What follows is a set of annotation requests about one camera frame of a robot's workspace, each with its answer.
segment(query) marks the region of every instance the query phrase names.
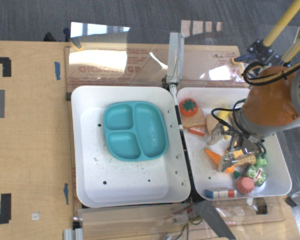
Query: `white tray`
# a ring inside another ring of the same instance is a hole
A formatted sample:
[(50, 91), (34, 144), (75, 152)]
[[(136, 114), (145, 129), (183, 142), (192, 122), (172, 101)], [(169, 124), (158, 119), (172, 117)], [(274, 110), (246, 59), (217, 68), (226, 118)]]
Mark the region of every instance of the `white tray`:
[[(179, 102), (186, 98), (194, 99), (207, 115), (215, 108), (232, 108), (237, 101), (245, 99), (248, 93), (249, 89), (247, 88), (185, 87), (178, 91), (177, 99)], [(232, 173), (217, 171), (218, 166), (205, 152), (205, 148), (208, 148), (221, 156), (224, 155), (229, 147), (230, 138), (222, 139), (214, 145), (207, 145), (207, 142), (211, 139), (209, 134), (202, 137), (185, 130), (184, 137), (198, 194), (211, 200), (211, 198), (205, 196), (206, 189), (236, 189), (236, 181)], [(267, 166), (263, 168), (263, 171), (268, 174), (268, 177), (262, 186), (255, 187), (250, 194), (238, 192), (238, 199), (284, 196), (292, 188), (290, 174), (277, 136), (267, 137), (264, 146), (267, 151)]]
[[(158, 107), (168, 136), (160, 158), (122, 161), (111, 155), (103, 129), (106, 108), (144, 101)], [(171, 94), (161, 87), (80, 86), (71, 95), (76, 191), (87, 207), (177, 203), (190, 194), (190, 181)]]

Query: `orange toy piece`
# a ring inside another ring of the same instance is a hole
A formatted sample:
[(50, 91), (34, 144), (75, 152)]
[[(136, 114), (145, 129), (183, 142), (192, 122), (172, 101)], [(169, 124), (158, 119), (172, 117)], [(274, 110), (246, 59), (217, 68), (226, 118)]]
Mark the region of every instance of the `orange toy piece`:
[(192, 117), (198, 111), (198, 104), (192, 98), (187, 98), (180, 102), (179, 108), (182, 115)]
[[(221, 155), (211, 151), (210, 149), (205, 149), (205, 152), (208, 154), (208, 156), (217, 164), (219, 165), (219, 161), (220, 159), (222, 158)], [(225, 169), (225, 172), (226, 173), (229, 173), (229, 174), (233, 174), (235, 172), (235, 166), (232, 165), (231, 167), (228, 167), (227, 169)]]
[(206, 134), (206, 128), (202, 127), (202, 126), (191, 127), (191, 128), (189, 128), (188, 131), (189, 131), (189, 133), (196, 134), (199, 136), (205, 136), (205, 134)]

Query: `black tape marking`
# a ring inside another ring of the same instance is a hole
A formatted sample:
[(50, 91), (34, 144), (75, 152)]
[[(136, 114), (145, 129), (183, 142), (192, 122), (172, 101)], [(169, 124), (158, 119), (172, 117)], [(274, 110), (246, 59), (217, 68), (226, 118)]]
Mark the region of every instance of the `black tape marking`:
[(65, 94), (65, 100), (66, 100), (66, 101), (71, 101), (71, 94), (72, 94), (72, 92), (67, 92), (67, 93)]
[(11, 59), (9, 57), (0, 57), (0, 64), (2, 64), (2, 77), (11, 77)]
[(0, 224), (7, 224), (11, 220), (11, 193), (1, 194)]

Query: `toy can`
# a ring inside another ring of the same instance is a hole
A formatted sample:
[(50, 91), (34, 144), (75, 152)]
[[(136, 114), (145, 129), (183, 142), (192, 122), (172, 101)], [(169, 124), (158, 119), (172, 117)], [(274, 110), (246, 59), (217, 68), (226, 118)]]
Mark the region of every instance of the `toy can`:
[(266, 181), (268, 175), (253, 164), (250, 164), (243, 170), (242, 176), (252, 179), (254, 185), (260, 187)]

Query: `small plastic toy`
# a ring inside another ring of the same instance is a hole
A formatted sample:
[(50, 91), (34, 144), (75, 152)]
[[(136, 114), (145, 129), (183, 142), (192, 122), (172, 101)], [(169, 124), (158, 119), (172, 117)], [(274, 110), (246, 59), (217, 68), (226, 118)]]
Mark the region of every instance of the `small plastic toy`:
[(251, 153), (248, 155), (241, 155), (238, 157), (238, 162), (236, 162), (235, 166), (245, 166), (248, 164), (254, 165), (257, 162), (255, 154)]
[(233, 172), (233, 176), (234, 176), (234, 178), (237, 180), (237, 179), (241, 176), (241, 173), (235, 170), (235, 171)]
[(199, 135), (199, 136), (205, 136), (206, 128), (203, 127), (203, 126), (195, 126), (195, 127), (189, 128), (188, 132), (192, 133), (192, 134)]
[[(210, 149), (205, 149), (205, 152), (208, 154), (208, 156), (217, 164), (219, 165), (219, 161), (220, 159), (222, 158), (221, 155), (211, 151)], [(226, 173), (229, 173), (229, 174), (233, 174), (235, 172), (235, 166), (232, 165), (231, 167), (228, 167), (226, 170), (225, 170)]]
[(240, 177), (236, 181), (236, 188), (242, 194), (249, 194), (255, 189), (255, 183), (251, 178)]
[(267, 160), (264, 155), (265, 154), (258, 156), (258, 158), (256, 159), (256, 163), (254, 164), (255, 167), (263, 168), (267, 166)]
[(253, 164), (248, 165), (242, 172), (242, 176), (253, 180), (254, 185), (260, 187), (267, 179), (268, 175)]
[(220, 189), (206, 189), (204, 194), (208, 198), (224, 199), (224, 198), (236, 198), (237, 191), (235, 189), (220, 188)]
[[(226, 120), (227, 116), (229, 115), (229, 111), (219, 111), (219, 113), (217, 114), (217, 117), (222, 119), (222, 120)], [(212, 130), (216, 127), (216, 125), (218, 124), (218, 120), (215, 119), (212, 114), (208, 114), (206, 116), (206, 127), (207, 127), (207, 130), (209, 132), (209, 134), (211, 135), (212, 134)]]
[(186, 98), (180, 102), (179, 108), (181, 115), (192, 117), (198, 111), (198, 104), (192, 98)]

